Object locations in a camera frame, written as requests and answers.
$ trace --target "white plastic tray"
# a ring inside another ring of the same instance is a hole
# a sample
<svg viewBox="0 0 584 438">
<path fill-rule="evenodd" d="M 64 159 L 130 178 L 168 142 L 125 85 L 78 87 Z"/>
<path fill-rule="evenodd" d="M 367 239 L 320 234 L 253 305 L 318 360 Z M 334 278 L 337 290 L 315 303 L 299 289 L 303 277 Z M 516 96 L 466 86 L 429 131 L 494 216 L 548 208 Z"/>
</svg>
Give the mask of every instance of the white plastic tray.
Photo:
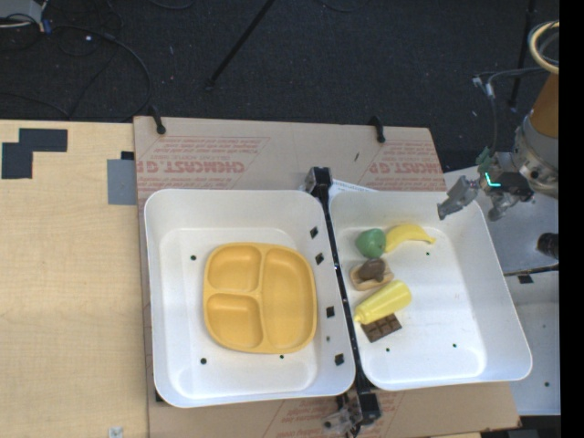
<svg viewBox="0 0 584 438">
<path fill-rule="evenodd" d="M 144 220 L 154 382 L 165 401 L 198 407 L 334 396 L 350 388 L 355 363 L 316 198 L 300 191 L 161 190 L 147 201 Z M 232 242 L 285 245 L 310 262 L 318 322 L 305 348 L 257 354 L 212 339 L 203 319 L 205 262 L 217 246 Z"/>
<path fill-rule="evenodd" d="M 363 371 L 381 389 L 408 390 L 451 384 L 516 381 L 532 359 L 513 300 L 477 203 L 441 221 L 435 192 L 345 192 L 330 203 L 339 259 L 351 310 L 370 292 L 349 282 L 364 261 L 355 239 L 364 230 L 421 225 L 432 245 L 409 241 L 385 254 L 395 278 L 412 292 L 398 311 L 402 328 L 369 342 L 355 332 Z"/>
</svg>

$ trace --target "black pole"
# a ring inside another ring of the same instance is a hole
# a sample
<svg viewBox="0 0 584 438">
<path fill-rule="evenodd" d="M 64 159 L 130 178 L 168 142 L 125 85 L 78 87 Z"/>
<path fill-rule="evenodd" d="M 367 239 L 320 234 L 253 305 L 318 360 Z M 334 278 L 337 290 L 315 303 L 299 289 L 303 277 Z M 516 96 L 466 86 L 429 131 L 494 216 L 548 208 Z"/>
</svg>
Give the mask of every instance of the black pole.
<svg viewBox="0 0 584 438">
<path fill-rule="evenodd" d="M 533 25 L 533 16 L 536 13 L 536 0 L 529 0 L 529 4 L 527 7 L 527 14 L 526 14 L 526 27 L 523 32 L 523 40 L 521 41 L 521 51 L 519 53 L 519 62 L 517 64 L 517 68 L 523 68 L 526 53 L 527 53 L 527 36 L 529 35 L 529 31 L 531 31 L 531 27 Z M 511 97 L 507 101 L 511 110 L 514 110 L 517 104 L 517 92 L 519 91 L 519 83 L 521 79 L 515 78 L 515 82 L 513 84 L 513 91 L 511 92 Z"/>
<path fill-rule="evenodd" d="M 229 65 L 229 62 L 231 61 L 231 59 L 233 57 L 235 57 L 235 54 L 239 51 L 239 49 L 244 44 L 244 42 L 247 40 L 247 38 L 252 34 L 253 30 L 256 29 L 256 26 L 259 24 L 259 22 L 262 20 L 262 18 L 266 15 L 267 10 L 270 9 L 270 6 L 272 6 L 272 4 L 275 1 L 276 0 L 267 0 L 266 1 L 266 3 L 264 4 L 264 6 L 262 7 L 262 9 L 255 16 L 255 18 L 252 21 L 252 23 L 245 30 L 245 32 L 241 35 L 241 37 L 239 38 L 239 40 L 235 43 L 234 47 L 231 49 L 231 51 L 229 52 L 229 54 L 227 54 L 227 57 L 225 57 L 225 59 L 223 60 L 223 62 L 221 62 L 221 65 L 219 65 L 219 68 L 217 68 L 217 70 L 213 73 L 213 75 L 210 78 L 207 79 L 207 85 L 205 87 L 206 90 L 213 89 L 213 87 L 215 85 L 215 81 L 219 78 L 219 75 L 221 75 L 221 73 L 223 73 L 223 70 L 225 70 L 225 68 L 227 67 L 227 65 Z"/>
</svg>

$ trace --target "black clip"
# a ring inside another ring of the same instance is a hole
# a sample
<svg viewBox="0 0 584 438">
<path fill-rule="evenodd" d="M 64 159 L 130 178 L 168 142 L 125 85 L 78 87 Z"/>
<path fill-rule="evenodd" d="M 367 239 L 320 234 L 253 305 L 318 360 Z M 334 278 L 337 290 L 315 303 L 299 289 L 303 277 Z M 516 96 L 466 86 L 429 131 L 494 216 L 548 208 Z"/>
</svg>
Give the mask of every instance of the black clip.
<svg viewBox="0 0 584 438">
<path fill-rule="evenodd" d="M 148 115 L 154 117 L 154 121 L 156 122 L 156 132 L 159 135 L 163 135 L 166 133 L 166 127 L 162 125 L 161 114 L 158 111 L 158 108 L 154 105 L 150 105 L 148 107 Z"/>
<path fill-rule="evenodd" d="M 384 143 L 385 136 L 383 136 L 383 125 L 381 124 L 380 118 L 377 115 L 373 115 L 367 124 L 375 127 L 377 131 L 377 142 Z"/>
</svg>

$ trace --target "yellow banana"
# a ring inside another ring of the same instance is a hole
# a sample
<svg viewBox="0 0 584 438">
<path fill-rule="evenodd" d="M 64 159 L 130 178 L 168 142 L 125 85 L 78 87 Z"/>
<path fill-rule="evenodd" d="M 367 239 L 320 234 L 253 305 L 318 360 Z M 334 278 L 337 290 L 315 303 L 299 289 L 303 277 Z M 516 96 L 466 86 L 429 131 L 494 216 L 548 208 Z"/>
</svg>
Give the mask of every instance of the yellow banana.
<svg viewBox="0 0 584 438">
<path fill-rule="evenodd" d="M 385 235 L 385 253 L 394 250 L 397 245 L 406 240 L 423 240 L 429 244 L 433 244 L 436 239 L 426 234 L 417 224 L 401 224 L 396 225 Z"/>
</svg>

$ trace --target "green light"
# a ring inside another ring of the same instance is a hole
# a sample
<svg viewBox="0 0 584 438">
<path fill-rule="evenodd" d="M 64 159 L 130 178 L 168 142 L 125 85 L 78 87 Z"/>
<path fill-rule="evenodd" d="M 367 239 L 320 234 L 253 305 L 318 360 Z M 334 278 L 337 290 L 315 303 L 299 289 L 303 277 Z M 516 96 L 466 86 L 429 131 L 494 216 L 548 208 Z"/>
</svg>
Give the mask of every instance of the green light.
<svg viewBox="0 0 584 438">
<path fill-rule="evenodd" d="M 485 178 L 486 178 L 486 182 L 489 184 L 489 186 L 501 186 L 501 183 L 491 182 L 491 177 L 489 177 L 488 172 L 485 172 Z"/>
</svg>

